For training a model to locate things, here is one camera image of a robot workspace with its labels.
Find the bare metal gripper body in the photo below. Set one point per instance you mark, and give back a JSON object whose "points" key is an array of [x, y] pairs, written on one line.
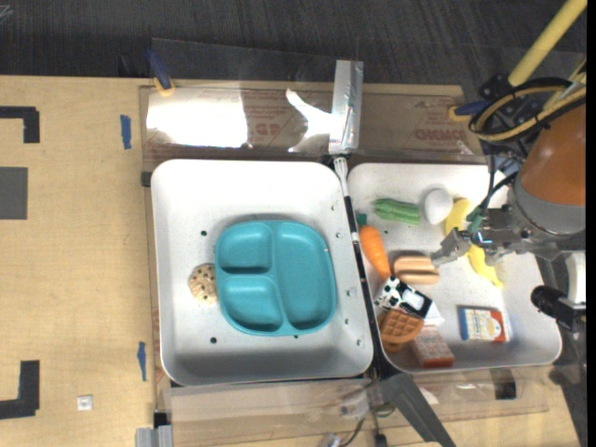
{"points": [[500, 224]]}

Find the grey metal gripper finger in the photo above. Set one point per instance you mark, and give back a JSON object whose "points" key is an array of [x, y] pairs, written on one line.
{"points": [[496, 254], [451, 247]]}

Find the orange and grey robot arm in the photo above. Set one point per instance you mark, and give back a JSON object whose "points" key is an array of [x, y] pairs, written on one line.
{"points": [[556, 156]]}

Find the yellow banana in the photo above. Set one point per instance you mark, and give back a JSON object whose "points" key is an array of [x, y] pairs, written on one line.
{"points": [[458, 212]]}

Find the sausage in bread bun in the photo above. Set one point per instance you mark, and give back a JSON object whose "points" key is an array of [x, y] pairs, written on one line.
{"points": [[415, 270]]}

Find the white egg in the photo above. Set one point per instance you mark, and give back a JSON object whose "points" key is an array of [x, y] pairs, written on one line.
{"points": [[437, 205]]}

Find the green bean pods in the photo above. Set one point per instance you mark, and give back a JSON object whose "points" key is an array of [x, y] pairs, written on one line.
{"points": [[396, 211]]}

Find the black and white carton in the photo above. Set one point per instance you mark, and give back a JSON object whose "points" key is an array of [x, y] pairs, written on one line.
{"points": [[402, 298]]}

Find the white blue red carton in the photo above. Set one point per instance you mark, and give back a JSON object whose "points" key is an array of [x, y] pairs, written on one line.
{"points": [[484, 324]]}

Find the orange carrot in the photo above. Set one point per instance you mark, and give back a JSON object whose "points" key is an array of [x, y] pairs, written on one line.
{"points": [[376, 249]]}

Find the brown waffle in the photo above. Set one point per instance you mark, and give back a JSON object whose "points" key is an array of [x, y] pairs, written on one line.
{"points": [[399, 329]]}

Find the white plastic tray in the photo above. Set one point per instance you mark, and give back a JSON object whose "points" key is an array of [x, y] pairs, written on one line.
{"points": [[521, 352], [186, 212]]}

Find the thin black and white rod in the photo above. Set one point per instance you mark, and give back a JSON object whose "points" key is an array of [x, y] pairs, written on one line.
{"points": [[352, 224]]}

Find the orange packet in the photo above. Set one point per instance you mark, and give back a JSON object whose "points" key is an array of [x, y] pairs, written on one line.
{"points": [[433, 349]]}

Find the blue divided plate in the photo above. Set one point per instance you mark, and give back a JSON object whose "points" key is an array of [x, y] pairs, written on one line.
{"points": [[298, 273]]}

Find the chocolate chip biscuit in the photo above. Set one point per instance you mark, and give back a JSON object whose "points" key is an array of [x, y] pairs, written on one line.
{"points": [[201, 283]]}

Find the small white square piece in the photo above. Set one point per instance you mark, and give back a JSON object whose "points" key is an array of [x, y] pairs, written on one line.
{"points": [[85, 402]]}

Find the black cylinder on white bracket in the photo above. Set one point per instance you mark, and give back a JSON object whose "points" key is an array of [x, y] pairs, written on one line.
{"points": [[554, 303]]}

